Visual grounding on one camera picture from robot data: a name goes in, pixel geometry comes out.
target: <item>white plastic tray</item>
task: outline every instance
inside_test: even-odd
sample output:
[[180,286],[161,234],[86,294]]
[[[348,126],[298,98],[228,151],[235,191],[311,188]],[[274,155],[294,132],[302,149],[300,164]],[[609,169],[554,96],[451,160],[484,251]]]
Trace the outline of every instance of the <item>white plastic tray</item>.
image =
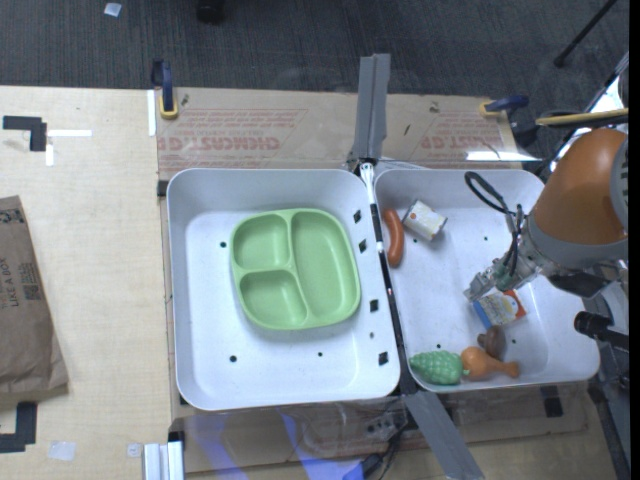
[[[380,211],[395,208],[402,218],[415,199],[448,217],[442,232],[427,242],[407,231],[405,251],[391,270],[407,357],[420,352],[460,353],[484,326],[463,295],[473,276],[509,248],[511,236],[503,214],[480,201],[464,182],[463,170],[393,169],[375,183]],[[507,205],[520,203],[529,212],[543,184],[526,171],[476,170],[500,192]],[[385,243],[389,243],[383,226]],[[600,364],[597,344],[573,328],[582,300],[539,277],[517,290],[528,314],[505,327],[505,360],[518,361],[521,375],[497,374],[484,381],[463,380],[455,386],[429,384],[442,393],[507,386],[585,380]]]
[[[393,391],[400,363],[360,179],[337,169],[189,169],[171,180],[167,205],[177,384],[189,404],[229,410]],[[300,207],[330,212],[344,226],[360,277],[360,306],[335,325],[271,331],[242,311],[228,242],[245,217]]]

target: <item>brown paper bag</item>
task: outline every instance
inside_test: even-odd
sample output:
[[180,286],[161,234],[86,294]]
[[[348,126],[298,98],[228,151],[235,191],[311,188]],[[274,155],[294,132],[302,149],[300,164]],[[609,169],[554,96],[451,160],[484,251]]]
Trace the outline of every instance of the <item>brown paper bag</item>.
[[20,198],[0,199],[0,393],[67,381]]

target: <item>brown sausage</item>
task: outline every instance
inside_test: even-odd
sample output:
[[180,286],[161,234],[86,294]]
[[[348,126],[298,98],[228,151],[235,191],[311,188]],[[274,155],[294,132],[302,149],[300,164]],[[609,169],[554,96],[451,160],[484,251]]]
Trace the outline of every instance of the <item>brown sausage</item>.
[[400,264],[404,251],[404,228],[402,227],[402,221],[393,208],[384,210],[382,212],[382,218],[391,236],[391,244],[387,251],[387,261],[391,267],[397,267]]

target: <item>qr code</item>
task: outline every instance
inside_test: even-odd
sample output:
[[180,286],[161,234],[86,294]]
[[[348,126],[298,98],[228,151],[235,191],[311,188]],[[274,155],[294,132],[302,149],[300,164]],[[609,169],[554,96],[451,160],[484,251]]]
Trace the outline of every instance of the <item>qr code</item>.
[[27,300],[41,300],[42,294],[40,293],[40,287],[37,284],[25,284],[22,286],[24,289],[24,298]]

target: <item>green plate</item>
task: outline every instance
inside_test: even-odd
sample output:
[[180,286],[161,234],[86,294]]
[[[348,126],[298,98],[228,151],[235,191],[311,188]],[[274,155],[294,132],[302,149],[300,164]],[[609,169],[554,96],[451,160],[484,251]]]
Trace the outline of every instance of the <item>green plate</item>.
[[349,318],[360,304],[353,251],[340,222],[313,208],[260,213],[231,234],[240,303],[256,324],[309,329]]

